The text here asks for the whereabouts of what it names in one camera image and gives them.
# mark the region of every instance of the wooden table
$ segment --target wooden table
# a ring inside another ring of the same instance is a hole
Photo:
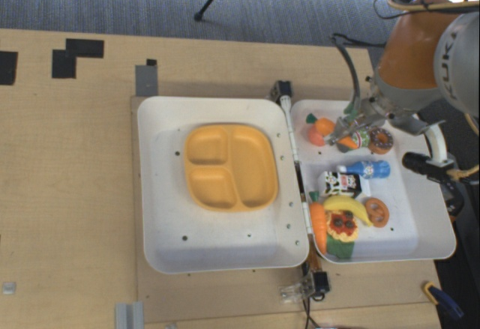
[[[76,79],[52,79],[52,50],[64,49],[68,37],[104,40],[104,58],[78,58]],[[0,30],[0,51],[19,53],[15,84],[0,85],[0,283],[17,284],[15,295],[0,295],[2,329],[114,328],[116,303],[144,300],[132,181],[135,65],[158,61],[163,95],[265,97],[278,79],[293,82],[294,100],[350,95],[347,67],[331,48]],[[365,51],[352,56],[361,78],[371,74]],[[319,323],[440,327],[421,290],[428,280],[439,284],[432,261],[325,263],[325,269],[332,291],[312,306]],[[217,274],[217,283],[228,273]],[[173,310],[145,327],[305,324],[300,306],[278,301],[265,301],[255,315],[219,310],[197,319],[207,303],[192,301],[189,312]]]

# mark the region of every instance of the white tray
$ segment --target white tray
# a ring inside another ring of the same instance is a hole
[[[305,219],[284,113],[267,100],[151,97],[138,110],[144,250],[157,271],[290,268],[308,255]],[[209,211],[190,197],[187,135],[205,124],[256,127],[270,139],[278,195],[258,211]]]
[[[360,160],[386,160],[391,167],[390,176],[369,182],[372,196],[388,206],[390,220],[381,229],[360,223],[351,259],[338,259],[329,254],[325,258],[335,263],[353,263],[449,257],[455,251],[456,240],[440,186],[401,164],[407,151],[428,154],[423,136],[413,137],[385,124],[393,135],[394,147],[384,155],[372,155],[367,148],[343,154],[335,146],[319,148],[309,143],[307,132],[311,124],[305,122],[307,115],[313,113],[318,118],[336,121],[346,106],[344,101],[303,100],[292,108],[306,196],[318,190],[321,172],[335,171],[337,165]]]

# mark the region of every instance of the yellow divided plate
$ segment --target yellow divided plate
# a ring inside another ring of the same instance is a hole
[[[212,211],[254,211],[278,193],[270,141],[240,124],[199,127],[187,137],[184,165],[193,200]]]

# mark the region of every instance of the blue bottle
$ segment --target blue bottle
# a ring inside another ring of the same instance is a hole
[[[352,165],[340,165],[337,170],[342,173],[353,173],[363,178],[387,178],[390,176],[390,165],[381,161],[358,161]]]

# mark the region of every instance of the yellow banana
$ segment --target yellow banana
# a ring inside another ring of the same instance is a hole
[[[351,211],[354,216],[358,217],[368,226],[372,226],[372,222],[368,219],[367,209],[365,206],[355,199],[348,196],[330,196],[324,201],[323,207],[326,211]]]

